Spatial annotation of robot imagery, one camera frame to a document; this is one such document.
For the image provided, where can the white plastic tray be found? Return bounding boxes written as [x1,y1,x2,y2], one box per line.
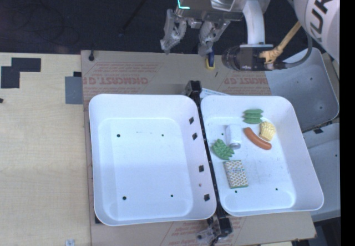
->
[199,94,325,218]
[88,93,217,227]

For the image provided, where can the yellow toy fries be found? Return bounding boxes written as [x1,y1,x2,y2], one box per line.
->
[258,121,277,142]

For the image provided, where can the brown cardboard board red print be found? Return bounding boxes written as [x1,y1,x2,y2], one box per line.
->
[80,49,317,246]

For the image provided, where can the thin black rod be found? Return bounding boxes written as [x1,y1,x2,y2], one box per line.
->
[191,92,229,226]

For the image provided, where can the orange sausage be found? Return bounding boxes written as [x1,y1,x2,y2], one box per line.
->
[244,127,273,151]

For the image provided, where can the black cylinder on white bracket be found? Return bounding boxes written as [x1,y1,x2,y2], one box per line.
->
[221,0,281,72]

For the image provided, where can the yellow patterned carton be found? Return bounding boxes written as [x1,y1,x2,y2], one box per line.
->
[222,159,249,190]

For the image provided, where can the green leafy vegetable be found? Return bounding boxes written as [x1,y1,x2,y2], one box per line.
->
[211,138,236,161]

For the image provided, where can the black block with wires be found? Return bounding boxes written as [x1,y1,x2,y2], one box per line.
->
[184,80,202,98]
[215,216,234,240]

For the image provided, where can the green pea pods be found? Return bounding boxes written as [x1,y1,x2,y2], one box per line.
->
[243,108,265,125]

